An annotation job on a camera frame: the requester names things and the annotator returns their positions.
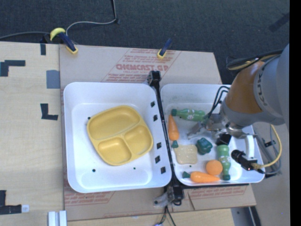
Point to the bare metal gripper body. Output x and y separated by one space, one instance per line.
219 123

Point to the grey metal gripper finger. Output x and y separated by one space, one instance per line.
195 131
207 123

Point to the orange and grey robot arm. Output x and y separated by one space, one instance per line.
256 93

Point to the green toy bottle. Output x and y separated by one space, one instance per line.
224 156
188 115

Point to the green toy broccoli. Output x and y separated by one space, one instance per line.
204 146

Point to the orange toy carrot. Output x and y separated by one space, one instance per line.
203 177
172 129

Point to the beige toy bread slice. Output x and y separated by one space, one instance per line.
187 154

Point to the white plastic tray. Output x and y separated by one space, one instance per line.
77 138
188 95

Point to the thin black rod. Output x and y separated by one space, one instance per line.
162 116

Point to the orange ball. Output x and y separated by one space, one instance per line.
214 167

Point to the yellow divided plate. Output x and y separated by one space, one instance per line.
117 135

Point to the brown cardboard board red print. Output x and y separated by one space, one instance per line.
94 65

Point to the black cylinder on white bracket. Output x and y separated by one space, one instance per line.
249 149

